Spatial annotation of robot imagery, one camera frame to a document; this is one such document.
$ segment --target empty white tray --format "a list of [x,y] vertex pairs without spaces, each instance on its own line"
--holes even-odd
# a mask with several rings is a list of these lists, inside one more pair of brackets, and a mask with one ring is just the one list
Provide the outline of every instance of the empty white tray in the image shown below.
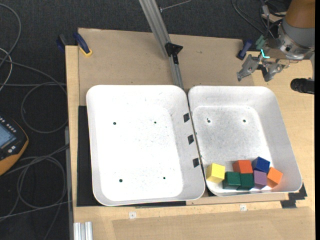
[[119,206],[202,196],[205,180],[182,89],[96,85],[86,105],[98,202]]
[[274,188],[250,191],[223,189],[206,180],[217,196],[249,193],[295,192],[302,177],[274,93],[260,86],[195,86],[189,106],[204,170],[211,163],[233,171],[237,160],[262,157],[283,173]]

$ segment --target multimeter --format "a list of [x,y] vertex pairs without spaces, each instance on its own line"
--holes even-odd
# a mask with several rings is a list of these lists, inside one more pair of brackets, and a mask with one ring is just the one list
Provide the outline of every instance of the multimeter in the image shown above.
[[18,161],[28,143],[29,138],[20,125],[0,112],[0,175]]

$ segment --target black floor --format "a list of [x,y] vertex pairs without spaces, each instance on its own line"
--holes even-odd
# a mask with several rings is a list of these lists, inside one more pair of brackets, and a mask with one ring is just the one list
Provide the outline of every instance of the black floor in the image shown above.
[[[188,0],[156,1],[165,8]],[[281,12],[288,8],[290,0],[270,2]],[[11,53],[12,60],[38,69],[59,83],[66,81],[65,57],[56,45],[59,34],[64,34],[68,44],[73,45],[72,34],[78,27],[151,31],[138,0],[0,0],[0,4],[0,48],[10,51],[19,33],[17,17],[8,6],[21,21],[21,35]],[[237,4],[254,26],[236,13],[231,0],[191,0],[164,10],[162,16],[170,34],[244,41],[258,39],[265,31],[261,24],[259,1],[237,0]],[[0,51],[0,58],[5,55]],[[0,83],[6,80],[9,69],[8,63],[1,66]],[[42,84],[52,81],[30,68],[14,65],[7,83]],[[30,138],[21,158],[48,155],[65,145],[65,121],[68,117],[66,95],[62,91],[65,87],[39,86],[28,95],[32,88],[6,85],[0,91],[0,111],[16,120]],[[65,151],[53,157],[66,171]],[[27,162],[21,160],[13,169]],[[21,199],[17,201],[21,172],[18,170],[0,176],[0,240],[40,240],[45,238],[48,230],[48,240],[69,239],[68,199],[66,195],[62,196],[65,178],[61,169],[48,159],[29,168],[19,191],[29,205]],[[55,205],[61,198],[63,204]],[[30,205],[50,207],[37,209]]]

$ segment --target orange block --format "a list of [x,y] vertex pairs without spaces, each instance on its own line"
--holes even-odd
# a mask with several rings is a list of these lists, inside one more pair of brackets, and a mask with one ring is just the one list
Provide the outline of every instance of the orange block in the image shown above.
[[238,160],[232,164],[233,171],[241,174],[253,174],[254,170],[252,169],[250,160]]
[[283,173],[273,167],[270,167],[269,172],[266,176],[266,184],[270,188],[274,188],[276,185],[278,185],[281,181],[281,178],[283,176]]

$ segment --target cube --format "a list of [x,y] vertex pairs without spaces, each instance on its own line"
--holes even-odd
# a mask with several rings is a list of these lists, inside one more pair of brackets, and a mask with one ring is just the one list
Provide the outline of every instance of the cube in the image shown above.
[[241,186],[236,190],[248,191],[255,186],[253,173],[240,173]]
[[252,161],[252,169],[264,173],[269,172],[270,162],[260,156]]
[[266,184],[270,188],[274,188],[278,185],[282,179],[283,173],[273,167],[270,167],[269,172],[266,176]]
[[241,186],[240,173],[234,171],[226,171],[222,187],[225,190],[236,190]]
[[267,185],[267,173],[264,171],[254,170],[253,171],[254,187],[261,190]]
[[217,163],[212,163],[206,169],[206,180],[220,183],[225,179],[226,167]]
[[254,170],[252,169],[250,160],[238,160],[232,164],[233,171],[241,174],[253,174]]

